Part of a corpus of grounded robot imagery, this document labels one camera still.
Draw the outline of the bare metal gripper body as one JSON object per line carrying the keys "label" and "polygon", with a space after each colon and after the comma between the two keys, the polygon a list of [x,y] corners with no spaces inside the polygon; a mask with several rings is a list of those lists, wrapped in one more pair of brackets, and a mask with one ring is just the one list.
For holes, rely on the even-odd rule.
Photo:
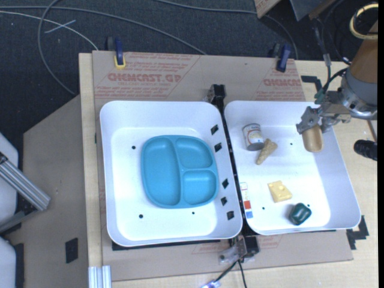
{"label": "bare metal gripper body", "polygon": [[346,90],[328,91],[318,98],[320,116],[347,122],[351,118],[377,120],[377,106]]}

